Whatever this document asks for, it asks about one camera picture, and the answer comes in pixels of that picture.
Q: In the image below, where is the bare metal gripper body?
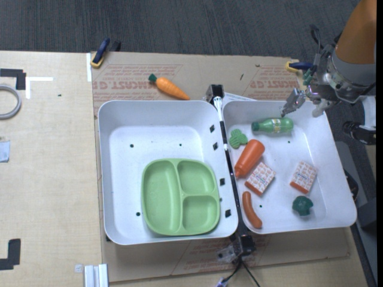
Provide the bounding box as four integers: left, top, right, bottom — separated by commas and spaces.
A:
305, 67, 376, 105

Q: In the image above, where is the green plastic bottle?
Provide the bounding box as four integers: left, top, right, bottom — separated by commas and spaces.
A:
251, 117, 294, 136

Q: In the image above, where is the white paper sheet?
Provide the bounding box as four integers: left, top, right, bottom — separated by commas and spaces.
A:
223, 91, 257, 102

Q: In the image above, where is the white plastic tray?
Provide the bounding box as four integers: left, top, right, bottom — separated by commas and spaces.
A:
221, 100, 358, 236
97, 100, 239, 246

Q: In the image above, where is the light green toy vegetable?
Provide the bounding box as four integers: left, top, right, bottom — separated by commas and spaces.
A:
229, 128, 249, 150

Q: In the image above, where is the orange and white carton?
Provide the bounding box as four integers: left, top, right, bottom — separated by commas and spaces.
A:
289, 160, 318, 195
244, 161, 277, 197

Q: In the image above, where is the orange bottle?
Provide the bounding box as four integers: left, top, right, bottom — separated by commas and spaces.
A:
233, 139, 266, 179

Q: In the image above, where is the thin black and white rod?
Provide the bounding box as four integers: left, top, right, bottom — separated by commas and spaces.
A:
213, 96, 250, 239

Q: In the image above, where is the dark green broccoli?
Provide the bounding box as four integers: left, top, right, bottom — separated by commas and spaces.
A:
291, 195, 314, 217

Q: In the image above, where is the brown cardboard board, red print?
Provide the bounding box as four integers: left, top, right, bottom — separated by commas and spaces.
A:
90, 51, 351, 283

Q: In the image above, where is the orange sausage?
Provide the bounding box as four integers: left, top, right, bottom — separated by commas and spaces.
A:
241, 191, 263, 230

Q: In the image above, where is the orange carrot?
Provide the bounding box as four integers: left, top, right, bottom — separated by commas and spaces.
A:
147, 73, 191, 102

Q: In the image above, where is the green divided plate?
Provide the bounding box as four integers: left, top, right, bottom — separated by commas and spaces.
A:
141, 158, 221, 237

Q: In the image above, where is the black cylinder on white bracket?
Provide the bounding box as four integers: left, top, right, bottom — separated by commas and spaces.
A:
342, 95, 377, 146

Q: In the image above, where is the black block with thin wires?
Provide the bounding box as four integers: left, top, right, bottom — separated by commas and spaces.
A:
216, 234, 257, 264
205, 84, 225, 103

